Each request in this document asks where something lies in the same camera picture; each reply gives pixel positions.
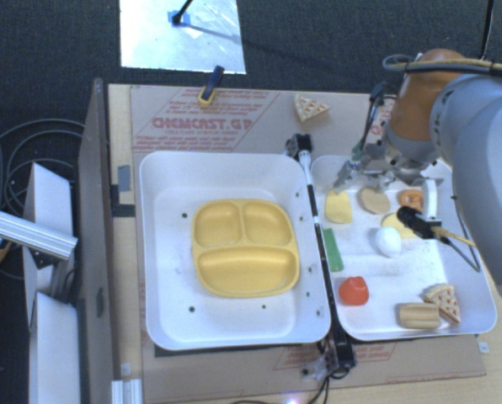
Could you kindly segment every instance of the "white egg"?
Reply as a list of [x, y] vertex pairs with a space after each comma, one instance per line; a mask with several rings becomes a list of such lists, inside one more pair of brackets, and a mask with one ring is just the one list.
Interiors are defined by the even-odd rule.
[[375, 235], [376, 248], [389, 258], [395, 258], [401, 253], [403, 241], [398, 230], [385, 226], [381, 227]]

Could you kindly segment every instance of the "red toy tomato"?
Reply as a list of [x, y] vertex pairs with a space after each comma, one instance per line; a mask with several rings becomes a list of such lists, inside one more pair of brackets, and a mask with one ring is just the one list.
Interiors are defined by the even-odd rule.
[[369, 300], [369, 289], [363, 277], [349, 277], [339, 286], [339, 296], [348, 306], [363, 306]]

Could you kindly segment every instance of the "yellow plate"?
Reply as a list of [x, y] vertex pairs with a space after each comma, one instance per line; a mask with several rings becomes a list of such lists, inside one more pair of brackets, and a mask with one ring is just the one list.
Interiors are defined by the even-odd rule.
[[195, 213], [192, 232], [197, 275], [215, 295], [278, 295], [300, 278], [300, 258], [291, 220], [272, 202], [208, 202]]

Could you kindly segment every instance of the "pizza slice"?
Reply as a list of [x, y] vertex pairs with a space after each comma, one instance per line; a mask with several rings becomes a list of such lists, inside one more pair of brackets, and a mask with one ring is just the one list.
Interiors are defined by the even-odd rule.
[[452, 322], [461, 322], [461, 311], [455, 295], [455, 287], [451, 284], [438, 284], [431, 287], [423, 296], [425, 302], [438, 306], [440, 313]]
[[302, 123], [326, 112], [329, 109], [327, 104], [322, 104], [310, 98], [304, 98], [299, 93], [297, 93], [294, 97], [294, 106], [296, 108], [298, 118]]

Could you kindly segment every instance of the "black rod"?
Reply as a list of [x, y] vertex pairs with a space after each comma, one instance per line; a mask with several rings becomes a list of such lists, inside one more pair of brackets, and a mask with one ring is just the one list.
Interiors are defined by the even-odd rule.
[[185, 3], [184, 3], [184, 6], [182, 6], [182, 8], [180, 9], [180, 11], [178, 13], [176, 13], [175, 15], [173, 15], [173, 24], [174, 25], [179, 25], [180, 22], [182, 21], [182, 16], [184, 15], [184, 12], [185, 10], [188, 8], [188, 6], [193, 2], [193, 0], [187, 0]]
[[485, 30], [483, 32], [483, 41], [481, 44], [481, 54], [480, 59], [485, 60], [487, 58], [487, 46], [489, 45], [490, 28], [493, 23], [493, 8], [494, 0], [487, 1], [487, 15], [485, 16]]

